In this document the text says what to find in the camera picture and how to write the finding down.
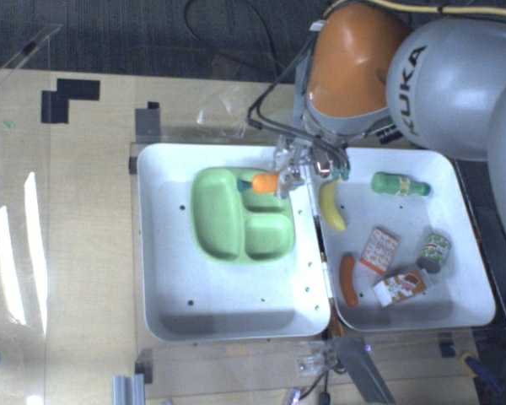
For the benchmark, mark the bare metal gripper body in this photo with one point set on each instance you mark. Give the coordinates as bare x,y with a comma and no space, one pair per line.
303,152

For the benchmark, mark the yellow banana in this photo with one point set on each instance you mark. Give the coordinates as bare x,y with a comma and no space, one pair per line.
331,209

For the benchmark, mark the brown and white carton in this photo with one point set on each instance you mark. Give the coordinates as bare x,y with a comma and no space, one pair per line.
400,288

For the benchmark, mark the black cylinder on white bracket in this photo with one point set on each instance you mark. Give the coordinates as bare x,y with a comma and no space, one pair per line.
390,134

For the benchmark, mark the orange sausage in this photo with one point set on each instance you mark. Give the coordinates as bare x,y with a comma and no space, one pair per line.
348,279

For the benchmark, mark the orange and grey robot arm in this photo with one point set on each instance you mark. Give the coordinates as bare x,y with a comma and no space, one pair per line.
447,87

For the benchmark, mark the green and white can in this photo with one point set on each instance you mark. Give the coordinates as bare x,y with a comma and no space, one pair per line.
435,252

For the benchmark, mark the white plastic tray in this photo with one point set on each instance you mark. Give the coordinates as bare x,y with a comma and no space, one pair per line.
236,302
413,314

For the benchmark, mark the green divided plate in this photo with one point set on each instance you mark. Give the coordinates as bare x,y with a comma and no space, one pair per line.
217,217

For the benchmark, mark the orange carrot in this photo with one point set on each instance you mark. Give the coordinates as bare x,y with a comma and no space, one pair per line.
263,182

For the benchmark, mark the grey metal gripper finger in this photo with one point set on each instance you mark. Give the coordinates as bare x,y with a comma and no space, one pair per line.
283,186
297,178

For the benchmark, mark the orange and white carton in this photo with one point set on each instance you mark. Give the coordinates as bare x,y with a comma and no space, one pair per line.
378,250

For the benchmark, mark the green bottle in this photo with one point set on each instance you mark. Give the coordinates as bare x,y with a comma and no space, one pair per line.
394,184

